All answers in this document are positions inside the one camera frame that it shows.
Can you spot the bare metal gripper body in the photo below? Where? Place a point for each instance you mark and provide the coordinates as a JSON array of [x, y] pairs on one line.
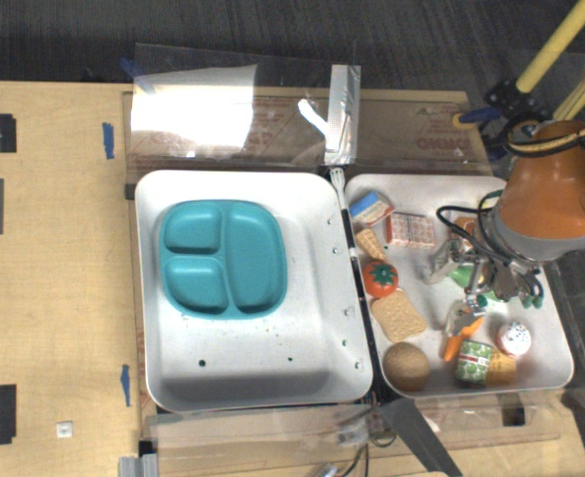
[[501, 276]]

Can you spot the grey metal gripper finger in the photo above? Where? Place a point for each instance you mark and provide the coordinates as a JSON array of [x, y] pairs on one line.
[[477, 307], [457, 317]]

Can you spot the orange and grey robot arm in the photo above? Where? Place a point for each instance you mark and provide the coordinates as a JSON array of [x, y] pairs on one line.
[[550, 192]]

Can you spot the orange carrot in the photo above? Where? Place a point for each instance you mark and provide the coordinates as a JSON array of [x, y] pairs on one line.
[[455, 345]]

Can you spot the green toy vegetable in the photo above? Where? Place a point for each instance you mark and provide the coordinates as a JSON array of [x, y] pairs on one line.
[[461, 273]]

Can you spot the green and white can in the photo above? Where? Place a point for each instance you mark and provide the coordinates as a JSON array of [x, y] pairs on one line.
[[473, 362]]

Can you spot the white dotted cupcake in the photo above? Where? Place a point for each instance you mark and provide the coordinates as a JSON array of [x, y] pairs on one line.
[[514, 339]]

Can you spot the tan bread slice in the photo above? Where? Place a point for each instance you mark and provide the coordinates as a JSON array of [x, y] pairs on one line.
[[398, 317]]

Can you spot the small orange block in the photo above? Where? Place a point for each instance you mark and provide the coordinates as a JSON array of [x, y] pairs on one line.
[[465, 225]]

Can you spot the yellow orange cup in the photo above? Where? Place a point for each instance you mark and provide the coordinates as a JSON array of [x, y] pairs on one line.
[[502, 368]]

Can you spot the brown round bread roll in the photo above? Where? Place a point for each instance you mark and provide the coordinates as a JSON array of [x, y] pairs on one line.
[[406, 366]]

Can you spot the orange tomato with green top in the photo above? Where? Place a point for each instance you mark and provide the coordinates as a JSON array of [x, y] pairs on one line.
[[380, 279]]

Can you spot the white plastic tray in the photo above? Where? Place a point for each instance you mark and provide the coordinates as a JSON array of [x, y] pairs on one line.
[[252, 356], [535, 370]]

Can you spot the white and red packet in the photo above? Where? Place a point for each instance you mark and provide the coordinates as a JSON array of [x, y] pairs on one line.
[[412, 229]]

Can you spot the tan waffle biscuit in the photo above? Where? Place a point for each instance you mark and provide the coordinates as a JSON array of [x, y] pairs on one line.
[[370, 244]]

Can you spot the blue and white carton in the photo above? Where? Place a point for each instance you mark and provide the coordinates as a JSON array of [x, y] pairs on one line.
[[370, 207]]

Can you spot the blue divided plate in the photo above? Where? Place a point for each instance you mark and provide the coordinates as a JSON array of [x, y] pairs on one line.
[[252, 256]]

